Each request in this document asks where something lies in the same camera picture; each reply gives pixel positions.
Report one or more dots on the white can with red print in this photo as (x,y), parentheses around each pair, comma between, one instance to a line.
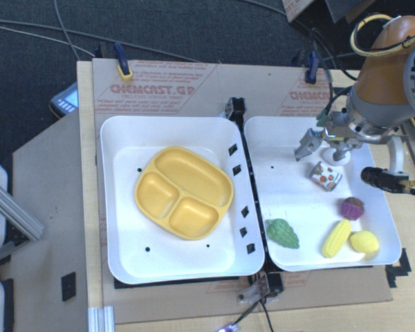
(325,176)

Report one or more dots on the brown cardboard board red print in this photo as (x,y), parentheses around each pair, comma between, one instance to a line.
(193,92)

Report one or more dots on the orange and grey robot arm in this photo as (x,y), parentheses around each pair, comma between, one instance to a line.
(380,74)

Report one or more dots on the purple cupcake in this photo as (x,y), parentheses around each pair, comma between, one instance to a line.
(352,209)

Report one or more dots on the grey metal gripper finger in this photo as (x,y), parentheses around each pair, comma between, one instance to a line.
(307,145)
(340,152)

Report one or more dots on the white plastic tray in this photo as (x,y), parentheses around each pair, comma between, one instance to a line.
(297,199)
(180,258)

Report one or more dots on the green grapes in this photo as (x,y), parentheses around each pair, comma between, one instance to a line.
(283,233)

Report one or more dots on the black cylinder on white bracket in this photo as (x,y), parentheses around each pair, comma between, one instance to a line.
(384,179)

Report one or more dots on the yellow corn cob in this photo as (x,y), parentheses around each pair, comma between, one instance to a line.
(336,239)

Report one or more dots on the thin black rod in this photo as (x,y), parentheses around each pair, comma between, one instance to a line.
(252,182)

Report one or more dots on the yellow lemon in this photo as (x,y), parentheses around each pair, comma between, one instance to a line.
(364,241)

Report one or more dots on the white round object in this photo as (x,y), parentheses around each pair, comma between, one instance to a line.
(328,157)

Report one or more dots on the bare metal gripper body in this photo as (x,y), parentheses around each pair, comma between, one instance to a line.
(342,130)

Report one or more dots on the yellow divided plate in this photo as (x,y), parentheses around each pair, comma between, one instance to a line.
(183,192)

